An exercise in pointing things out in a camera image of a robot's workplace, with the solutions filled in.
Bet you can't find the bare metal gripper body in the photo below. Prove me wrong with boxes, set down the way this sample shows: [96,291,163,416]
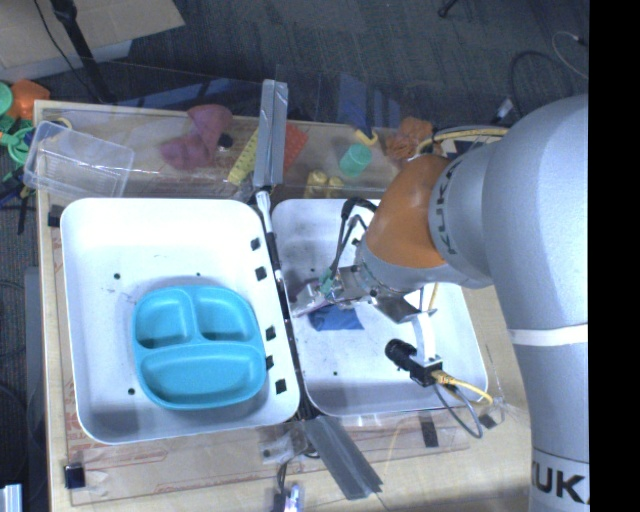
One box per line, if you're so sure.
[325,264,401,307]

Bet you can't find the blue packet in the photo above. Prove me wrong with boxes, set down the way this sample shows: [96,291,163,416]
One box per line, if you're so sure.
[306,304,366,333]

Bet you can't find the thin black and white rod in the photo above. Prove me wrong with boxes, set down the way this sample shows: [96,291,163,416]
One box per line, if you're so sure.
[254,188,307,419]

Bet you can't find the white plastic tray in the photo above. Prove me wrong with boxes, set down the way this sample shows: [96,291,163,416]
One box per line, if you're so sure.
[59,197,302,446]
[269,198,489,418]

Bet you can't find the yellow toy figure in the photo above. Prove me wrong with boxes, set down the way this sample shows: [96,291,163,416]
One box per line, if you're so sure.
[303,169,346,200]

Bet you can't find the blue divided plate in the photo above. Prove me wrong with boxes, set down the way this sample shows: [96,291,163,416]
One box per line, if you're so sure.
[131,285,268,412]

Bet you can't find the green cup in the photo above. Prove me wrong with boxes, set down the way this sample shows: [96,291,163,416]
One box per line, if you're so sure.
[339,143,374,178]

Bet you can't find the orange red ridged block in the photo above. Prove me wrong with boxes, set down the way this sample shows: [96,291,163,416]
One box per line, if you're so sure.
[283,123,309,172]

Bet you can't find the yellow toy corn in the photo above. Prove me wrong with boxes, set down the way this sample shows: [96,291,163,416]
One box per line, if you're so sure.
[227,128,261,186]

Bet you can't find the orange toy food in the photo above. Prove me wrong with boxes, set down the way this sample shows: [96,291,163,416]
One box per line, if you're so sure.
[384,116,434,162]

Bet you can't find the clear plastic box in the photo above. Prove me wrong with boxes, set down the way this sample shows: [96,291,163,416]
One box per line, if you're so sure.
[22,119,136,199]

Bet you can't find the green toy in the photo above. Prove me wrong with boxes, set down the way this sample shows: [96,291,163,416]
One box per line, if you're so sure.
[0,125,37,167]

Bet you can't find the orange toy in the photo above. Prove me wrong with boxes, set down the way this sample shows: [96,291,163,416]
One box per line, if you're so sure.
[9,79,52,122]

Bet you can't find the black cylinder on white bracket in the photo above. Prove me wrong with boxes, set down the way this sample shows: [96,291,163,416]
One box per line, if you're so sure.
[384,299,444,389]

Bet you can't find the black block with wires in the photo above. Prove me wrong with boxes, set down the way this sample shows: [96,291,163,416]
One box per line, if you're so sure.
[272,483,304,512]

